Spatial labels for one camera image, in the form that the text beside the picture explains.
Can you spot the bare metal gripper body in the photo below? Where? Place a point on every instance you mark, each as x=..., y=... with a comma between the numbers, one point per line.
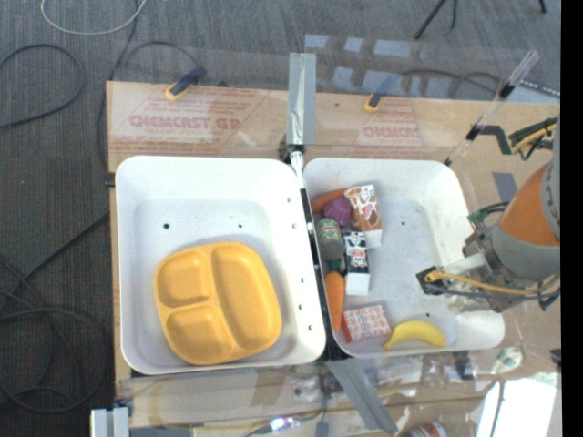
x=494, y=285

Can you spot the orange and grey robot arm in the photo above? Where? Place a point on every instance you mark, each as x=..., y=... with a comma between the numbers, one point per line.
x=528, y=216

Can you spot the white plastic tray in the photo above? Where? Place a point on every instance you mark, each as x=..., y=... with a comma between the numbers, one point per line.
x=419, y=244
x=205, y=189

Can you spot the yellow banana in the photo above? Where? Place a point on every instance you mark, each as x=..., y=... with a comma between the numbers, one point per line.
x=416, y=332

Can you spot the orange and white carton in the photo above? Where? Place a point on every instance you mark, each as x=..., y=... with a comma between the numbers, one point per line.
x=366, y=322

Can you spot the black and white milk carton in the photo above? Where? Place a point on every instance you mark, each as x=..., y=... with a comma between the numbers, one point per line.
x=356, y=262

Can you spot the brown and white carton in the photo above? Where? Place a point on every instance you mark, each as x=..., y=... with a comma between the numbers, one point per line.
x=365, y=212

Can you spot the orange carrot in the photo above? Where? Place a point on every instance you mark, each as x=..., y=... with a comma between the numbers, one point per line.
x=335, y=296
x=325, y=198

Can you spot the green can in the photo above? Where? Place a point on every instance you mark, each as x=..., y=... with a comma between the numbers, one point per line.
x=329, y=239

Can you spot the orange divided plate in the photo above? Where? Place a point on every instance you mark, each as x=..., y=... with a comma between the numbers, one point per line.
x=218, y=303

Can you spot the brown cardboard board red print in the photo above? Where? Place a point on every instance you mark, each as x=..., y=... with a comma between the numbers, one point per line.
x=191, y=121

